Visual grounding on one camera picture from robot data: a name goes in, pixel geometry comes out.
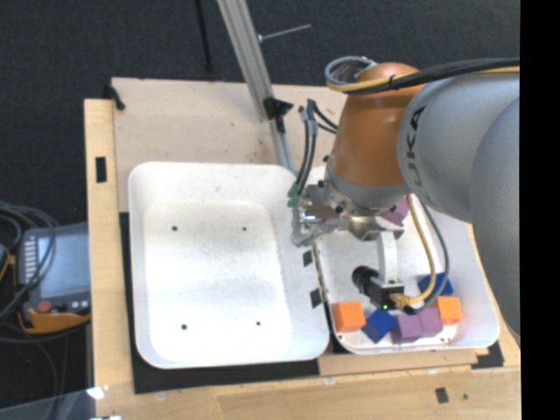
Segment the empty white tray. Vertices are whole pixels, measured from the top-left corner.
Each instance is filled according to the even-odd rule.
[[[316,358],[325,310],[291,243],[288,170],[267,164],[140,164],[129,176],[136,345],[158,368]]]

